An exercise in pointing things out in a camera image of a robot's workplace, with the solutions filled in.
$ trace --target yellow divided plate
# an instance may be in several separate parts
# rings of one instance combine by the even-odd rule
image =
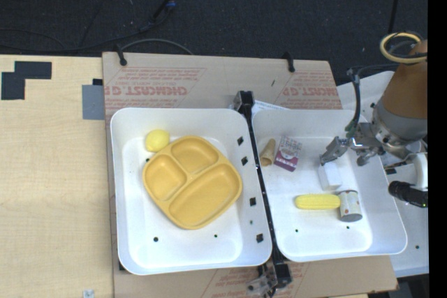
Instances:
[[[142,180],[161,211],[188,230],[212,222],[242,192],[233,164],[210,142],[194,135],[181,137],[156,153],[146,163]]]

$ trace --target robotic arm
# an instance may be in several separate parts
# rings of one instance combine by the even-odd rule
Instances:
[[[408,41],[401,42],[389,51],[387,47],[396,38],[410,38],[414,45],[407,55],[394,51]],[[427,158],[425,153],[413,153],[409,144],[421,141],[427,135],[427,40],[413,33],[392,33],[382,39],[381,53],[399,63],[390,83],[374,106],[370,123],[359,123],[360,78],[351,75],[356,90],[357,108],[351,123],[345,128],[346,139],[340,137],[326,147],[320,155],[321,165],[342,156],[348,149],[356,151],[357,164],[366,165],[369,158],[389,153],[402,161],[414,163],[418,183],[394,181],[388,190],[391,195],[411,204],[428,207]]]

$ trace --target purple box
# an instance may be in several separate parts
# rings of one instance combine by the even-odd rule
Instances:
[[[293,138],[283,136],[279,142],[277,155],[274,158],[274,164],[282,167],[289,172],[296,169],[300,157],[302,143]]]

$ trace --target yellow ball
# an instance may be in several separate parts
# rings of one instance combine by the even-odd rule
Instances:
[[[169,141],[169,132],[163,129],[155,129],[150,131],[146,136],[146,149],[156,153],[166,147]]]

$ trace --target silver can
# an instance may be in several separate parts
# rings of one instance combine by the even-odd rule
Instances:
[[[342,221],[352,223],[363,217],[357,191],[341,191],[338,193],[338,197],[340,198],[340,219]]]

